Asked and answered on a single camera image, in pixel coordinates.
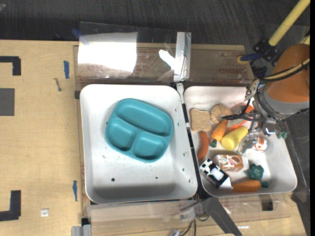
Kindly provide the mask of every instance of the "orange toy carrot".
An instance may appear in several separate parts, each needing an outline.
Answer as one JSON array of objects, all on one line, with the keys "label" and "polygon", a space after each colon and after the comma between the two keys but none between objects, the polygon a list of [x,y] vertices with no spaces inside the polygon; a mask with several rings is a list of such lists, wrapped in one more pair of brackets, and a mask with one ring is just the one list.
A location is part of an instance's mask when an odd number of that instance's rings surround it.
[{"label": "orange toy carrot", "polygon": [[200,151],[197,154],[198,160],[202,160],[206,157],[209,149],[209,138],[208,134],[205,131],[201,131],[199,133],[200,139],[201,139],[201,148]]},{"label": "orange toy carrot", "polygon": [[267,182],[260,183],[256,179],[249,179],[247,181],[233,185],[233,191],[255,192],[258,191],[261,187],[268,188],[268,183]]},{"label": "orange toy carrot", "polygon": [[[251,105],[248,105],[248,107],[245,110],[245,113],[248,114],[250,111],[254,110],[254,108]],[[240,126],[243,126],[246,123],[247,120],[242,120],[242,119],[236,119],[236,120],[231,120],[231,125],[227,128],[228,131],[235,130],[239,128]]]},{"label": "orange toy carrot", "polygon": [[212,131],[211,139],[212,142],[210,144],[211,147],[215,148],[217,146],[217,142],[221,141],[225,132],[226,132],[227,120],[222,120],[218,126]]}]

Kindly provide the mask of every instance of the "black cable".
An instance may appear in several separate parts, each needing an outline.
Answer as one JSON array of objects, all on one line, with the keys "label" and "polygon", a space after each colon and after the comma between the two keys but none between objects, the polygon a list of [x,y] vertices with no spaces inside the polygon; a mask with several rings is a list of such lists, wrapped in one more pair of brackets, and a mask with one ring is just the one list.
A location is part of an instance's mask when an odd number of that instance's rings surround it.
[{"label": "black cable", "polygon": [[297,114],[306,113],[307,111],[310,111],[310,108],[301,109]]},{"label": "black cable", "polygon": [[197,217],[197,219],[201,222],[204,222],[206,220],[208,220],[208,218],[210,217],[210,215],[208,215],[205,219],[201,219],[199,216]]},{"label": "black cable", "polygon": [[309,29],[309,31],[304,35],[304,37],[307,37],[310,34],[311,34],[311,29]]},{"label": "black cable", "polygon": [[[297,69],[296,71],[294,71],[294,72],[292,72],[292,73],[289,73],[289,74],[287,74],[287,75],[285,75],[285,76],[283,76],[283,77],[279,77],[279,78],[277,78],[277,79],[264,79],[264,78],[262,78],[262,79],[260,79],[260,81],[261,81],[261,82],[273,82],[273,81],[284,80],[284,79],[286,79],[286,78],[289,78],[289,77],[291,77],[291,76],[297,74],[298,72],[302,71],[303,69],[307,69],[307,66],[308,66],[309,64],[310,64],[310,62],[307,62],[306,64],[302,65],[302,66],[301,66],[299,69]],[[286,72],[286,71],[288,71],[288,70],[290,70],[290,69],[292,69],[292,68],[294,68],[294,67],[291,67],[291,68],[289,68],[289,69],[286,69],[286,70],[281,71],[281,72],[278,72],[278,73],[275,73],[275,74],[273,74],[272,76],[275,76],[275,75],[284,73],[284,72]]]},{"label": "black cable", "polygon": [[255,63],[256,59],[253,59],[251,62],[250,62],[250,65],[252,67],[252,65]]},{"label": "black cable", "polygon": [[184,236],[184,235],[186,235],[186,234],[189,232],[189,230],[191,229],[192,224],[193,224],[193,221],[190,222],[190,224],[189,224],[187,230],[186,230],[183,234],[179,234],[178,236]]},{"label": "black cable", "polygon": [[230,115],[230,116],[222,116],[222,119],[226,120],[235,120],[235,119],[244,119],[244,120],[249,120],[249,121],[267,121],[265,118],[249,118],[243,115]]},{"label": "black cable", "polygon": [[246,109],[248,108],[250,102],[251,102],[251,99],[249,99],[249,100],[247,101],[247,104],[246,104],[245,108],[242,110],[241,115],[245,114],[245,111],[246,111]]},{"label": "black cable", "polygon": [[197,225],[196,225],[196,220],[193,221],[193,225],[194,225],[194,232],[193,235],[196,236],[197,235]]}]

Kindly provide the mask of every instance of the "metal bracket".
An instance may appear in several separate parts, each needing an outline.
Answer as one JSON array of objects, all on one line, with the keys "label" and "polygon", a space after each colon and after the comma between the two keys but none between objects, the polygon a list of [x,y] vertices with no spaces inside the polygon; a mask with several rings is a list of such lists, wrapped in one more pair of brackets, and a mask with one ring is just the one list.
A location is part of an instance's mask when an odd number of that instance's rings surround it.
[{"label": "metal bracket", "polygon": [[240,230],[234,224],[231,217],[227,214],[218,198],[208,198],[200,202],[206,211],[225,234],[234,234],[235,236],[242,236]]},{"label": "metal bracket", "polygon": [[258,140],[255,135],[248,134],[241,140],[241,150],[240,153],[245,153],[246,150],[252,148],[255,144],[258,143]]},{"label": "metal bracket", "polygon": [[273,66],[276,65],[280,57],[280,51],[275,46],[270,45],[267,39],[262,39],[255,44],[253,51],[261,55],[264,60],[271,63]]},{"label": "metal bracket", "polygon": [[92,236],[91,225],[73,226],[71,236]]}]

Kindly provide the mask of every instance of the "clear plastic panel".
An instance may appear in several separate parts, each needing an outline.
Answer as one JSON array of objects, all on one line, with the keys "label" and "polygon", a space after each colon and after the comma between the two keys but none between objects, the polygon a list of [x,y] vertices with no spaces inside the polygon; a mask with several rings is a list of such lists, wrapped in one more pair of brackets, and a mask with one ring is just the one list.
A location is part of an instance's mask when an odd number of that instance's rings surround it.
[{"label": "clear plastic panel", "polygon": [[[191,236],[194,227],[198,236],[274,235],[276,224],[295,218],[296,206],[285,194],[221,198],[218,205],[212,199],[92,205],[86,213],[92,235],[102,236],[175,236],[186,231]],[[294,235],[294,225],[301,225],[301,220],[283,232]]]},{"label": "clear plastic panel", "polygon": [[77,34],[77,86],[189,77],[189,32],[82,22]]}]

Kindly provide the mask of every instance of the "wooden board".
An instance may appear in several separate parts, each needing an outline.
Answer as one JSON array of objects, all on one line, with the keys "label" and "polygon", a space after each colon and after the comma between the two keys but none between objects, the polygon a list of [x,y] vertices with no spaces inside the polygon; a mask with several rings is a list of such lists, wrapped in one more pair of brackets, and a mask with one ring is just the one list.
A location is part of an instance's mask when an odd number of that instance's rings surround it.
[{"label": "wooden board", "polygon": [[[9,210],[11,190],[22,193],[19,220],[0,222],[0,235],[66,236],[81,224],[75,44],[0,41],[0,56],[19,56],[22,63],[21,76],[12,76],[11,63],[0,63],[0,88],[15,88],[15,115],[0,116],[0,211]],[[69,79],[64,60],[69,62]],[[49,216],[41,217],[43,208]]]}]

